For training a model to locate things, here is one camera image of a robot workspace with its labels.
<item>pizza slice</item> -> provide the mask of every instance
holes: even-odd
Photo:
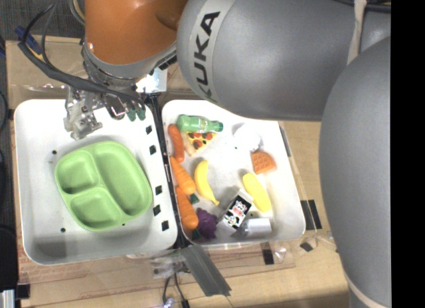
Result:
[[[202,151],[210,145],[211,141],[217,136],[215,132],[181,132],[183,146],[189,156]]]

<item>dark floor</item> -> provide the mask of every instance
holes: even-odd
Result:
[[[14,33],[15,27],[17,25],[25,27],[41,9],[51,4],[53,1],[54,0],[0,0],[1,35],[6,40],[17,39]],[[41,34],[42,27],[43,22],[40,22],[33,28],[32,33]],[[82,25],[74,19],[66,3],[62,3],[59,5],[58,11],[53,19],[49,34],[61,37],[81,37],[84,34],[84,29]],[[2,58],[0,58],[0,92],[7,99],[7,71],[5,60]],[[9,126],[5,125],[0,133],[0,150],[3,155],[5,169],[4,187],[0,189],[0,228],[6,228],[14,232],[15,215],[13,210],[13,184],[11,180],[11,151],[9,139]]]

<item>green plate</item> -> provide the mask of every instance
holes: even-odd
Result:
[[[83,228],[100,231],[143,214],[152,189],[139,163],[122,144],[103,141],[62,157],[54,170],[60,194]]]

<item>beige strap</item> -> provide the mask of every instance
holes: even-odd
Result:
[[[367,307],[369,308],[388,308],[384,305],[380,305],[379,303],[373,301],[372,299],[369,299],[365,294],[363,294],[359,288],[355,286],[353,282],[349,279],[348,275],[344,273],[345,279],[347,280],[348,286],[351,289],[351,291],[354,293],[354,295],[357,296],[357,298],[362,301]]]
[[[348,53],[347,65],[360,53],[361,32],[363,30],[363,16],[367,0],[354,0],[355,27]]]

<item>orange toy bread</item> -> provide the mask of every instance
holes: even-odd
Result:
[[[272,156],[264,151],[256,151],[251,153],[252,166],[254,172],[259,175],[260,173],[265,173],[266,171],[274,170],[276,168],[276,163]]]

